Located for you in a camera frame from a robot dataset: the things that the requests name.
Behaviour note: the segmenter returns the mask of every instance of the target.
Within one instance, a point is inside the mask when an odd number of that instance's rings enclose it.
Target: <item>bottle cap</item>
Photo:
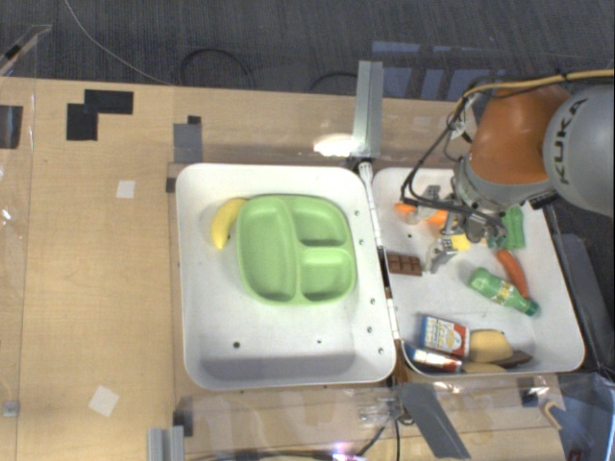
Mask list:
[[[529,306],[526,309],[526,314],[528,316],[533,316],[534,314],[536,314],[536,312],[538,312],[538,304],[535,303],[534,301],[529,301]]]

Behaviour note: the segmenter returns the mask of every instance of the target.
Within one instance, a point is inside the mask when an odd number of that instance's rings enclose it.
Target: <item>bottle label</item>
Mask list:
[[[491,300],[500,305],[506,305],[508,300],[513,297],[514,289],[515,287],[512,283],[502,280],[502,284],[500,285],[498,292],[496,292]]]

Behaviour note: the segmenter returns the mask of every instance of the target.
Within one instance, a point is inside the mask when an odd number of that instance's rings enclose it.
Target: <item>dark gray carpet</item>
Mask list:
[[[480,73],[606,67],[614,54],[615,0],[69,1],[105,46],[174,84],[183,57],[203,47],[235,54],[249,73],[207,52],[185,67],[189,85],[305,91],[322,74],[354,72],[359,60],[376,58],[387,67],[388,95],[449,99]],[[93,46],[62,0],[0,0],[0,49],[31,24],[53,25],[41,46],[41,77],[150,82]],[[349,77],[314,88],[354,89]],[[586,240],[612,319],[612,222],[566,204],[557,210],[564,231]]]

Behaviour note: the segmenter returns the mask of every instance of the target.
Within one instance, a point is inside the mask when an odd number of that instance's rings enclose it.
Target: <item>green object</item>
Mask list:
[[[523,211],[521,211],[521,207],[516,205],[509,208],[502,217],[502,222],[508,232],[504,249],[510,251],[525,248],[526,238],[523,233]]]
[[[528,316],[538,311],[538,304],[524,299],[512,283],[490,274],[484,268],[475,270],[470,277],[470,286],[494,303],[514,307]]]
[[[328,303],[357,282],[348,221],[322,198],[253,198],[237,217],[237,249],[244,286],[266,303]]]

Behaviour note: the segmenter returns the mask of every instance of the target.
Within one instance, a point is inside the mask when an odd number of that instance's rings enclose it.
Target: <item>yellow cable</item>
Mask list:
[[[542,77],[540,79],[531,79],[528,81],[515,81],[515,82],[494,82],[492,84],[483,84],[477,85],[476,87],[472,87],[469,90],[466,90],[459,100],[455,103],[454,111],[457,111],[463,101],[466,98],[471,96],[472,94],[476,94],[477,92],[481,92],[482,90],[489,90],[492,88],[532,88],[539,87],[544,85],[552,85],[559,84],[562,82],[568,81],[579,81],[583,79],[599,79],[599,78],[609,78],[614,76],[614,70],[587,70],[582,72],[570,72],[568,74],[562,75],[552,75],[549,77]]]

